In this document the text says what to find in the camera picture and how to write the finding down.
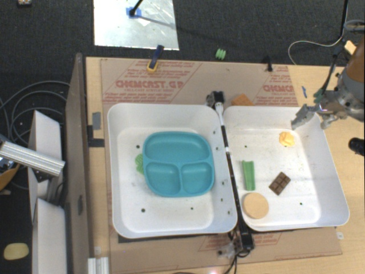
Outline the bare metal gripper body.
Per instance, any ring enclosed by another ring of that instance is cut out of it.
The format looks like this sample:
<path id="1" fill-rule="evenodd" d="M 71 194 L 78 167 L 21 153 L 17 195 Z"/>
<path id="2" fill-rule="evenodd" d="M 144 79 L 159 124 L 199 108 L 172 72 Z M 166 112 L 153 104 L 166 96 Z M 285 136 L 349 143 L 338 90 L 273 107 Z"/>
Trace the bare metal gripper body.
<path id="1" fill-rule="evenodd" d="M 319 114 L 333 119 L 364 120 L 364 103 L 346 89 L 326 91 L 319 102 Z"/>

